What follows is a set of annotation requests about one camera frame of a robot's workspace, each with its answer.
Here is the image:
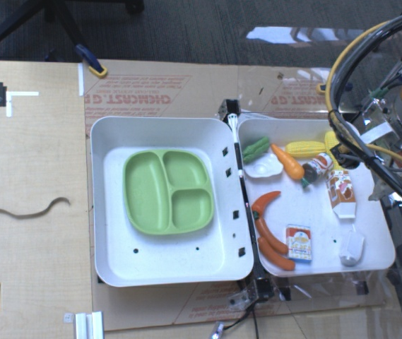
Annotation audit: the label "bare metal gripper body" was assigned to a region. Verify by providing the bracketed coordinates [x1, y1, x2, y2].
[361, 96, 402, 159]

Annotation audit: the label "yellow corn cob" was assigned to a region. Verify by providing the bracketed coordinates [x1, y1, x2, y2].
[285, 140, 327, 160]
[324, 130, 350, 171]

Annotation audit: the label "small orange and white can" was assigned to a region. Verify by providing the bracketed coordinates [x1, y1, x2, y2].
[302, 152, 335, 184]

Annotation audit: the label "brown and white carton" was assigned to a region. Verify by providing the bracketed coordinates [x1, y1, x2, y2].
[325, 169, 358, 220]

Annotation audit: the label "orange carrot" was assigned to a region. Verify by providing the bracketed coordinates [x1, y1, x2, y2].
[270, 143, 312, 189]

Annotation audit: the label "white plastic tray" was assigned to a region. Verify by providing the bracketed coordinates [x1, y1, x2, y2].
[237, 117, 397, 278]
[90, 116, 256, 288]

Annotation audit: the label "white fried egg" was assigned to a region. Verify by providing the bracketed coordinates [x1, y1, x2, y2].
[243, 153, 284, 180]

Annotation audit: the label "green bean pods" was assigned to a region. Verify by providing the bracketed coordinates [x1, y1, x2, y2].
[242, 136, 271, 165]

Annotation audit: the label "orange chili pepper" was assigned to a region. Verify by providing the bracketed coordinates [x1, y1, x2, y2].
[251, 190, 282, 221]

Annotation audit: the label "small orange and blue box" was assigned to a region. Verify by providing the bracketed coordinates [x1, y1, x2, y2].
[285, 223, 313, 263]

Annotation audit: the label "thin black and white rod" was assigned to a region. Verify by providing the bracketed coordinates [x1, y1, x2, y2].
[227, 113, 261, 273]

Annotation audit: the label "orange sausage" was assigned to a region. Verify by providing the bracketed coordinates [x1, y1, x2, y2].
[256, 237, 297, 272]
[254, 216, 290, 255]

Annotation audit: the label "brown cardboard board red print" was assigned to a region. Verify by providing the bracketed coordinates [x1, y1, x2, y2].
[83, 59, 399, 332]

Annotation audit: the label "green divided plate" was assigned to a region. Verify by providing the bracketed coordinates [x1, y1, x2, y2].
[122, 149, 216, 236]

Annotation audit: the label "black office chair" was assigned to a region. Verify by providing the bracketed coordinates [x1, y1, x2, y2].
[0, 0, 146, 62]

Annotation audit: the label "brown curved strip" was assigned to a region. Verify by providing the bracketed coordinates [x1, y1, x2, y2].
[0, 196, 71, 222]

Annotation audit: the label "black cylinder on white bracket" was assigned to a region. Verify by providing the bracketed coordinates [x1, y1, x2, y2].
[329, 120, 394, 171]

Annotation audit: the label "black block with thin wires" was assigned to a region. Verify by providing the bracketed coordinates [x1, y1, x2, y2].
[228, 266, 276, 307]
[217, 98, 242, 120]

